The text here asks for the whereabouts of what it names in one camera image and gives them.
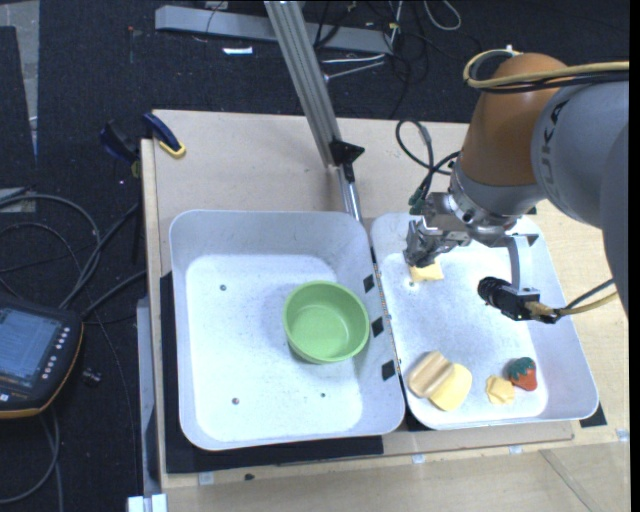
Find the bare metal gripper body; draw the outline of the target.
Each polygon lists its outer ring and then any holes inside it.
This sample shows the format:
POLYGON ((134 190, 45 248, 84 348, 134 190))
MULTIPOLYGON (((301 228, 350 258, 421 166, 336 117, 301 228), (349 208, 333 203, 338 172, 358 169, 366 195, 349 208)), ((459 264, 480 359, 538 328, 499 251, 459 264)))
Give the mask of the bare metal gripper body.
POLYGON ((463 246, 476 241, 493 247, 518 219, 519 216, 489 212, 465 195, 433 192, 422 209, 421 232, 441 246, 463 246))

